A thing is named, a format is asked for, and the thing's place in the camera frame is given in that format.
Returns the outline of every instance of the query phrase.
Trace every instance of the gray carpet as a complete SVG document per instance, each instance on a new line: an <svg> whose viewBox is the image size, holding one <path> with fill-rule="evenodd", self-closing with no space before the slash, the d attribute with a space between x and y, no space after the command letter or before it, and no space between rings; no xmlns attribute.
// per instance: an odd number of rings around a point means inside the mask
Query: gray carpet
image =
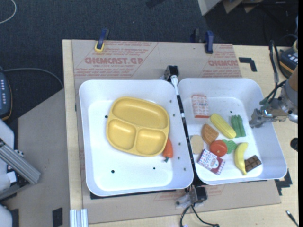
<svg viewBox="0 0 303 227"><path fill-rule="evenodd" d="M95 39L102 28L110 40L190 42L196 28L212 30L214 43L268 45L293 33L298 0L265 0L246 13L226 14L219 3L204 17L197 0L14 0L15 16L0 24L0 66L40 68L63 80L62 39ZM285 1L287 5L270 5ZM0 22L14 12L0 0ZM291 45L290 39L283 45ZM51 75L39 71L6 73L14 99L13 120L61 89Z"/></svg>

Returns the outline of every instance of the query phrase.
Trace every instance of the electronic device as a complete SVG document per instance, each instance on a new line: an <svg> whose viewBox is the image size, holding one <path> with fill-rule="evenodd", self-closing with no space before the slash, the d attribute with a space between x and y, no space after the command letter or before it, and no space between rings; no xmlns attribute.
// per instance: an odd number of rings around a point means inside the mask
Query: electronic device
<svg viewBox="0 0 303 227"><path fill-rule="evenodd" d="M280 70L283 75L286 78L289 78L298 65L298 39L291 48L282 52L280 56L280 65Z"/></svg>
<svg viewBox="0 0 303 227"><path fill-rule="evenodd" d="M9 118L12 110L12 95L9 81L3 72L0 71L0 119Z"/></svg>

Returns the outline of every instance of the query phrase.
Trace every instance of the yellow clamp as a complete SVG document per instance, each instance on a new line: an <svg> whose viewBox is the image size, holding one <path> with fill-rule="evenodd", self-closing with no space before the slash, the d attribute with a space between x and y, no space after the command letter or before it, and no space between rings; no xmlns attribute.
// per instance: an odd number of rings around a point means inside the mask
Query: yellow clamp
<svg viewBox="0 0 303 227"><path fill-rule="evenodd" d="M95 45L95 52L101 53L104 49L104 41L107 40L109 34L109 30L104 28L102 29L101 35L99 40L96 42Z"/></svg>

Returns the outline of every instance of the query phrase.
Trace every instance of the yellow plate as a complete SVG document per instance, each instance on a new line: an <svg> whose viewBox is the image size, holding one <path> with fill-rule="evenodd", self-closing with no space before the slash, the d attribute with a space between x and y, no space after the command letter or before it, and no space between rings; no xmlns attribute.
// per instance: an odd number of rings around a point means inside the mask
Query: yellow plate
<svg viewBox="0 0 303 227"><path fill-rule="evenodd" d="M116 149L153 157L165 148L169 115L160 105L134 97L120 97L111 106L106 137Z"/></svg>

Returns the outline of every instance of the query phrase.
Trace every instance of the banana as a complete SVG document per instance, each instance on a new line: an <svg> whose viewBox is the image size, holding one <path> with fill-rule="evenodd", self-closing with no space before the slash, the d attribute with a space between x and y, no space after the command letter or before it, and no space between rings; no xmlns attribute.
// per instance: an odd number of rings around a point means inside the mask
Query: banana
<svg viewBox="0 0 303 227"><path fill-rule="evenodd" d="M243 175L247 174L245 170L245 162L244 162L244 152L246 151L247 147L248 147L248 143L244 142L239 144L235 150L234 161L236 166L242 171Z"/></svg>

